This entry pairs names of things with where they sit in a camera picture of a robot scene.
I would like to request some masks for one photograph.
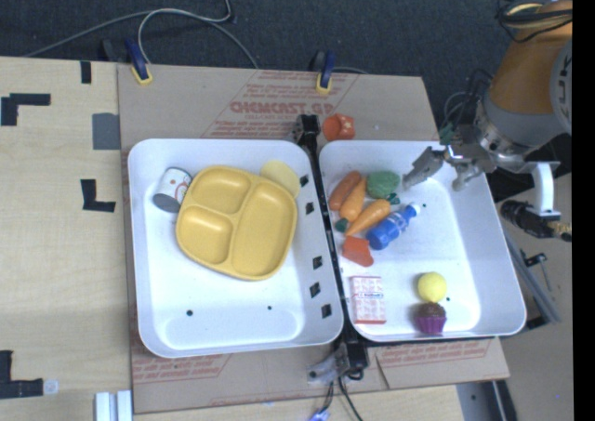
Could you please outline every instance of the toy carrot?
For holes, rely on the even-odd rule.
[[[365,177],[360,179],[339,209],[339,216],[347,219],[349,223],[355,221],[364,208],[365,181]]]
[[[362,175],[357,170],[349,172],[331,193],[331,197],[328,200],[328,207],[332,211],[338,211],[347,195],[350,194],[351,190],[358,184],[362,179]]]
[[[367,230],[382,221],[390,214],[390,203],[387,200],[374,200],[353,221],[345,231],[346,236],[358,231]]]

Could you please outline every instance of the white sink tray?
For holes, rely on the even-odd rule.
[[[441,148],[437,142],[386,140],[334,141],[325,145],[320,167],[327,198],[351,170],[362,174],[391,170],[404,176],[428,146]],[[371,251],[375,261],[368,268],[341,255],[345,236],[334,230],[346,297],[350,297],[349,277],[382,278],[386,323],[354,325],[368,340],[436,338],[416,330],[412,313],[423,302],[417,294],[417,279],[430,271],[441,273],[448,285],[446,298],[440,301],[447,322],[439,338],[512,335],[524,327],[525,305],[487,180],[480,176],[463,191],[453,191],[455,177],[455,169],[444,164],[432,178],[408,191],[403,191],[401,185],[397,188],[401,203],[415,202],[422,206],[421,212],[386,249]],[[334,224],[337,212],[331,212],[331,218]]]
[[[258,174],[269,160],[288,164],[307,183],[284,264],[269,279],[243,281],[193,262],[176,240],[178,214],[152,202],[168,167],[191,176],[211,165]],[[320,345],[344,318],[310,159],[282,140],[149,139],[128,156],[139,333],[160,357],[177,358]]]

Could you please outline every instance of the wooden table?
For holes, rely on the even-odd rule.
[[[0,58],[0,96],[50,93],[50,106],[19,106],[0,126],[0,350],[13,350],[13,380],[59,382],[56,394],[0,400],[0,418],[93,419],[97,392],[131,389],[122,163],[93,149],[92,116],[118,113],[116,65],[93,63],[92,85],[78,61]],[[81,179],[114,212],[83,210]],[[461,421],[454,386],[355,394],[366,420]],[[319,399],[276,401],[141,420],[308,420]],[[334,421],[354,419],[337,396]]]

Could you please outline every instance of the yellow ball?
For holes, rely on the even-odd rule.
[[[446,280],[438,272],[427,272],[417,281],[419,296],[428,302],[438,302],[446,296]]]

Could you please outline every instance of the blue clamp handle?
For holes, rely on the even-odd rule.
[[[327,88],[331,82],[331,73],[335,68],[335,53],[333,51],[326,51],[326,57],[324,58],[324,66],[321,71],[320,86]]]
[[[132,73],[140,84],[146,85],[152,81],[152,75],[147,67],[145,58],[140,52],[139,45],[130,38],[125,40],[126,51],[132,62]]]

